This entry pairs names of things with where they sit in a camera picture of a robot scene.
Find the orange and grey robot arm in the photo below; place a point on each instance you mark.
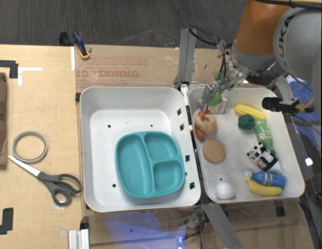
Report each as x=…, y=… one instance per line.
x=259, y=22

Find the green toy apple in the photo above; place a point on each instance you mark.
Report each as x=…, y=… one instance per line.
x=215, y=99

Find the blue plastic bottle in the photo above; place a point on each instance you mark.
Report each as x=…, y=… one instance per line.
x=270, y=179

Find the yellow toy corn cob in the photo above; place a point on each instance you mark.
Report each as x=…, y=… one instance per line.
x=249, y=111

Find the teal divided plate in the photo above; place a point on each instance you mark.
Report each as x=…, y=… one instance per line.
x=150, y=165

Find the orange toy sausage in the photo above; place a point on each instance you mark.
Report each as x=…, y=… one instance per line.
x=200, y=135

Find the small white and yellow carton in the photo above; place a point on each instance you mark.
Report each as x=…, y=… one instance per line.
x=220, y=108

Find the yellow banana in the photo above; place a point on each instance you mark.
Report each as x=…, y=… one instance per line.
x=262, y=191

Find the brown cardboard board red print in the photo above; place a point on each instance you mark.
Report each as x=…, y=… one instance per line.
x=140, y=69

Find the black cylinder on white bracket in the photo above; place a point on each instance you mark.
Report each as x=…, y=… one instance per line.
x=278, y=105

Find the green plastic bottle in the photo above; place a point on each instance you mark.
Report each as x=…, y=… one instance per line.
x=264, y=135

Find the dark green toy broccoli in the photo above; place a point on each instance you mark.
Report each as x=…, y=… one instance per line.
x=246, y=122

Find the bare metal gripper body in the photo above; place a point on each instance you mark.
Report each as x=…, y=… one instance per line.
x=235, y=74

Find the white plastic tray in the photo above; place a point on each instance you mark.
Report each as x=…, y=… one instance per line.
x=104, y=139
x=236, y=149

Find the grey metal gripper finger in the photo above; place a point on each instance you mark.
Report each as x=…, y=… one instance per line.
x=209, y=93

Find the brown paper bag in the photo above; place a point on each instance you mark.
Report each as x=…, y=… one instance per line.
x=0, y=118

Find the tan round biscuit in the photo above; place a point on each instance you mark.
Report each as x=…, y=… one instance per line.
x=213, y=151

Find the white toy egg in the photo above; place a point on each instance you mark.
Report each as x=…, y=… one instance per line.
x=225, y=190

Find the grey tape roll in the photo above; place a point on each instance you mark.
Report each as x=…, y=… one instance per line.
x=15, y=152

